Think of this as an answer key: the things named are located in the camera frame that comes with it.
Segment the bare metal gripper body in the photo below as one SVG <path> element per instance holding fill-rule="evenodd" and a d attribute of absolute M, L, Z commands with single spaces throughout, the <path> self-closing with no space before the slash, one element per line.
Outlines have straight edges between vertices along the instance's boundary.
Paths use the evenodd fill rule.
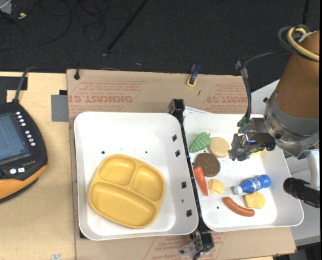
<path fill-rule="evenodd" d="M 318 142 L 318 118 L 243 118 L 243 145 L 250 154 L 279 147 L 286 155 L 303 159 Z"/>

